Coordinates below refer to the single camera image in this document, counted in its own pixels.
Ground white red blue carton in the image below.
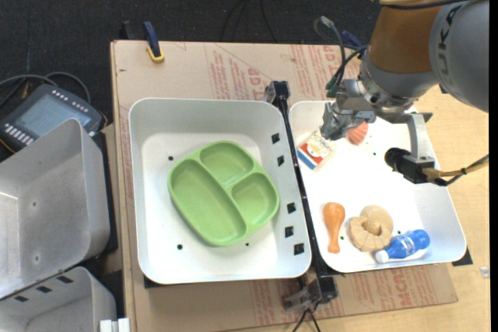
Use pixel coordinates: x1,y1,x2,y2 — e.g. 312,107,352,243
296,129,337,172

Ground thin black rod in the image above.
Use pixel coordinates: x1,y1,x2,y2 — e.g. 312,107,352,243
278,100,324,281

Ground black block with wires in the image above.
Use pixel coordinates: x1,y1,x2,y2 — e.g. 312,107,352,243
282,275,338,311
265,80,291,107

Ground orange toy chicken drumstick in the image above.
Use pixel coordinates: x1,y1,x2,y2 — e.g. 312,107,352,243
321,201,347,255

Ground pink ribbed toy shell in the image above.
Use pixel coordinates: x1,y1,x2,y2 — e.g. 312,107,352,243
345,121,370,146

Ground blue bottle white cap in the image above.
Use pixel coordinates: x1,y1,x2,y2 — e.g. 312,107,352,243
373,229,432,264

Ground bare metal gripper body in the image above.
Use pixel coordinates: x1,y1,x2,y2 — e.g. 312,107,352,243
332,79,391,124

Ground green divided plate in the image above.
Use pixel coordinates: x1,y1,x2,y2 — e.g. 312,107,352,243
167,140,281,247

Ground beige toy croissant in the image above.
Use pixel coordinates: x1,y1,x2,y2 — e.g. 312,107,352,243
347,204,395,253

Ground white plastic tray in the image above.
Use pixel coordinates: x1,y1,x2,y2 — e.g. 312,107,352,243
288,100,468,274
128,96,314,285

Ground brown cardboard board red print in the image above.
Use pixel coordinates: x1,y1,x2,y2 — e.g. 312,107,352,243
110,39,460,332

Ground black cylinder on white bracket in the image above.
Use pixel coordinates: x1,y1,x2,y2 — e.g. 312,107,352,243
384,110,437,185

